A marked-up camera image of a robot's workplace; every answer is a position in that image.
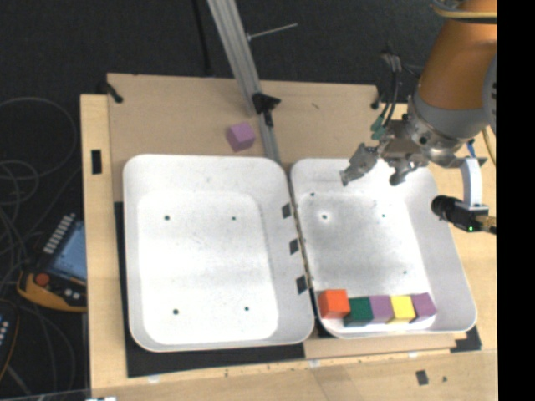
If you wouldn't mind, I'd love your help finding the black cylinder on white bracket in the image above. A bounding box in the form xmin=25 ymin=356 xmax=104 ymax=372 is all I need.
xmin=431 ymin=156 xmax=490 ymax=234

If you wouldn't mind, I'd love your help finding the yellow cube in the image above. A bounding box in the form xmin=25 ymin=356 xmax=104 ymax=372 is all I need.
xmin=387 ymin=295 xmax=417 ymax=325

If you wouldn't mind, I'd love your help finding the green cube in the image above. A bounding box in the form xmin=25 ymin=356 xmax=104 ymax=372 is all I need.
xmin=343 ymin=297 xmax=375 ymax=327

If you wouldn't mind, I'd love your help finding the brown cardboard board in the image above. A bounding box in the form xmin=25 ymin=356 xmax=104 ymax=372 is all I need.
xmin=106 ymin=72 xmax=469 ymax=361

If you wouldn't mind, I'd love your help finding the purple cube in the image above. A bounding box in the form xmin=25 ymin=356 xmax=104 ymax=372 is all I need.
xmin=226 ymin=122 xmax=257 ymax=154
xmin=409 ymin=292 xmax=438 ymax=324
xmin=369 ymin=295 xmax=396 ymax=325

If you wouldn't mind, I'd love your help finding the orange cube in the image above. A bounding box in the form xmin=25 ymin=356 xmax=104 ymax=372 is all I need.
xmin=318 ymin=289 xmax=352 ymax=321

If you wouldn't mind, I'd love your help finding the white plastic tray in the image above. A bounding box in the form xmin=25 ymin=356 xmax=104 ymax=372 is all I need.
xmin=288 ymin=157 xmax=479 ymax=340
xmin=122 ymin=153 xmax=316 ymax=353

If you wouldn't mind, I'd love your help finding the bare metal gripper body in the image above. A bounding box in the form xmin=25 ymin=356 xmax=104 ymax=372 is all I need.
xmin=375 ymin=114 xmax=466 ymax=171

